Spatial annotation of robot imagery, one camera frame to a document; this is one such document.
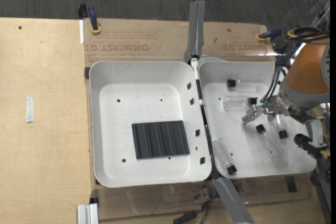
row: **black cap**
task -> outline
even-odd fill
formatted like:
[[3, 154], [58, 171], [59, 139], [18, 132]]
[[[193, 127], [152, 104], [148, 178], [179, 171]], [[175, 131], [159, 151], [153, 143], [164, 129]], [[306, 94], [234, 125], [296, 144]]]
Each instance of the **black cap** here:
[[227, 82], [226, 82], [226, 85], [227, 85], [229, 88], [233, 88], [233, 87], [235, 87], [236, 84], [237, 84], [236, 81], [233, 80], [233, 79], [229, 79], [229, 80], [227, 80]]
[[256, 127], [257, 131], [259, 134], [263, 133], [266, 131], [265, 127], [261, 124]]
[[257, 98], [255, 97], [249, 97], [247, 100], [249, 105], [257, 104]]
[[229, 167], [227, 167], [226, 169], [228, 170], [228, 172], [229, 172], [230, 175], [232, 175], [235, 172], [237, 172], [237, 168], [236, 168], [236, 166], [234, 164], [231, 165], [231, 166], [229, 166]]
[[279, 132], [280, 139], [285, 139], [288, 137], [287, 132], [285, 130]]

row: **transparent plastic sheet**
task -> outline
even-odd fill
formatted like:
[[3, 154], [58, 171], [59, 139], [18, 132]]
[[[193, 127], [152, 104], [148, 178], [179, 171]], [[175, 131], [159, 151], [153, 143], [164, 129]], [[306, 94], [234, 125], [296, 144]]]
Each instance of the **transparent plastic sheet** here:
[[[98, 19], [102, 32], [92, 35], [84, 20], [86, 67], [101, 60], [184, 61], [188, 22], [149, 22]], [[205, 23], [205, 45], [200, 61], [274, 61], [270, 43], [258, 43], [255, 34], [266, 31], [252, 24]], [[99, 198], [100, 219], [115, 219], [223, 208], [211, 179], [183, 184], [107, 188], [93, 172], [90, 85], [88, 116], [92, 197]], [[246, 205], [309, 199], [310, 174], [232, 179]]]

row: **white strip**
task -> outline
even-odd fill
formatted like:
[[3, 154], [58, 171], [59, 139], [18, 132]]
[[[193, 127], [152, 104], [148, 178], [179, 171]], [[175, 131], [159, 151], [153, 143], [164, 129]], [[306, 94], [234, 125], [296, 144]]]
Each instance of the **white strip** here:
[[26, 98], [26, 123], [33, 122], [33, 119], [34, 119], [33, 97], [29, 96]]
[[84, 44], [84, 20], [79, 20], [80, 43]]

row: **blue clamp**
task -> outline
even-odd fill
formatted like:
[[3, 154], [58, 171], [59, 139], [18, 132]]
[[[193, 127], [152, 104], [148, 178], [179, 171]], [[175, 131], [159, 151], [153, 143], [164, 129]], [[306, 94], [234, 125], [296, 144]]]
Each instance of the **blue clamp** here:
[[256, 34], [256, 40], [266, 41], [267, 38], [270, 38], [270, 40], [272, 41], [274, 38], [281, 36], [281, 35], [282, 35], [281, 29], [273, 29], [273, 30], [267, 31], [262, 34]]
[[95, 8], [93, 6], [89, 6], [89, 15], [90, 15], [90, 30], [93, 34], [99, 34], [100, 33], [100, 25], [97, 23], [97, 17]]

